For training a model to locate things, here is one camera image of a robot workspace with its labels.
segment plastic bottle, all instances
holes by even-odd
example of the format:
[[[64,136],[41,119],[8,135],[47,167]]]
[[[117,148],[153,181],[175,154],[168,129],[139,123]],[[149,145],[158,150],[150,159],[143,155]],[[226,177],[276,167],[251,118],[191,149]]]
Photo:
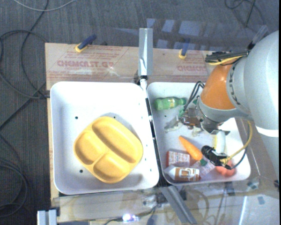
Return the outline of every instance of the plastic bottle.
[[[185,98],[177,98],[177,97],[166,97],[166,98],[157,98],[154,101],[154,108],[156,110],[167,110],[177,107],[178,105],[185,105]]]

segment yellow plate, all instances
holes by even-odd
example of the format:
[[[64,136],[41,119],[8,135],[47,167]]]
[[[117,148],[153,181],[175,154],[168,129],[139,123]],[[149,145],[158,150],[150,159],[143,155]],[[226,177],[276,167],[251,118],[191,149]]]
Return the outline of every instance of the yellow plate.
[[[100,117],[76,138],[74,154],[100,181],[116,183],[139,163],[143,146],[123,124],[111,117]]]

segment gray carpet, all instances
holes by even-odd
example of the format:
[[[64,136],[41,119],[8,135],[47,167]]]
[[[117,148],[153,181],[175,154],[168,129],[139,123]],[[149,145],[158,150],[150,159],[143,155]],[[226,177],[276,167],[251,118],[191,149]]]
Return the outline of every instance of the gray carpet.
[[[46,0],[18,1],[37,9],[46,4]],[[47,9],[68,1],[49,0]],[[0,159],[8,161],[0,161],[0,216],[15,211],[0,218],[0,225],[36,224],[36,211],[50,208],[46,99],[26,96],[33,96],[45,82],[43,38],[51,43],[77,44],[95,33],[94,44],[138,46],[138,29],[150,27],[154,47],[180,48],[188,37],[190,49],[237,51],[247,48],[262,25],[267,33],[279,29],[279,0],[256,0],[247,27],[252,0],[233,1],[227,0],[227,4],[242,3],[229,9],[224,0],[79,0],[42,14],[13,0],[0,0],[0,36],[12,30],[30,30],[42,14],[33,29],[41,37],[30,34],[23,49],[24,69],[20,52],[27,33],[9,33],[1,39],[0,74],[18,91],[0,77]],[[26,189],[12,168],[24,174]],[[20,206],[25,191],[27,199]],[[6,203],[15,204],[2,207]]]

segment white wire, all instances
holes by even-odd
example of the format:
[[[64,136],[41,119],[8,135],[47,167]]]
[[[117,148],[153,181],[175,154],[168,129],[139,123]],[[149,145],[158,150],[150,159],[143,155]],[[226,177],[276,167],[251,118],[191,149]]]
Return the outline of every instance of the white wire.
[[[75,2],[75,1],[77,1],[77,0],[72,0],[72,1],[69,1],[69,2],[67,2],[66,4],[64,4],[64,5],[60,6],[60,7],[56,7],[56,8],[52,8],[52,9],[46,9],[46,10],[36,9],[36,8],[33,8],[33,7],[28,7],[28,6],[26,6],[25,4],[22,4],[21,2],[19,2],[19,1],[17,1],[17,0],[14,0],[14,1],[15,1],[16,3],[18,3],[18,4],[20,4],[21,6],[26,7],[26,8],[29,8],[29,9],[31,9],[31,10],[40,11],[40,12],[50,12],[50,11],[54,11],[54,10],[58,10],[58,9],[60,9],[60,8],[63,8],[63,7],[65,7],[66,5],[69,5],[70,3]]]

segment blue clamp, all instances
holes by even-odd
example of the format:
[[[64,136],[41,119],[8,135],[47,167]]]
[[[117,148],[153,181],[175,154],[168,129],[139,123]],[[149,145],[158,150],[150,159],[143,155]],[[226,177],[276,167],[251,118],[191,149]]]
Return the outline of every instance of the blue clamp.
[[[189,45],[190,41],[191,41],[190,38],[186,38],[185,39],[185,42],[183,43],[182,49],[179,52],[179,58],[181,58],[181,59],[185,59],[186,58],[186,52],[187,52],[188,45]]]
[[[95,34],[89,36],[87,39],[85,39],[82,43],[79,43],[76,47],[75,50],[79,53],[81,53],[84,49],[87,48],[87,46],[89,44],[92,44],[93,41],[95,41],[95,39],[97,38],[97,36]]]

